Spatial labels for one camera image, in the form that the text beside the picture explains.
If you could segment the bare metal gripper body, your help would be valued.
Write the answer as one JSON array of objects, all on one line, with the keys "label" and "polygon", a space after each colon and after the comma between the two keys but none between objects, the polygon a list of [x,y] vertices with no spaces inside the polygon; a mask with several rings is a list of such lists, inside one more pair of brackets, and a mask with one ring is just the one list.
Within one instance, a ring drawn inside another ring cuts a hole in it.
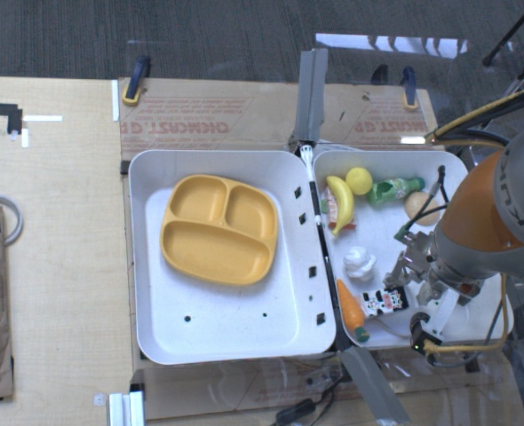
[{"label": "bare metal gripper body", "polygon": [[405,245],[402,253],[416,275],[412,281],[418,284],[425,280],[440,281],[459,295],[460,305],[467,305],[481,292],[485,279],[460,272],[452,264],[457,253],[441,230],[429,233],[400,230],[398,241]]}]

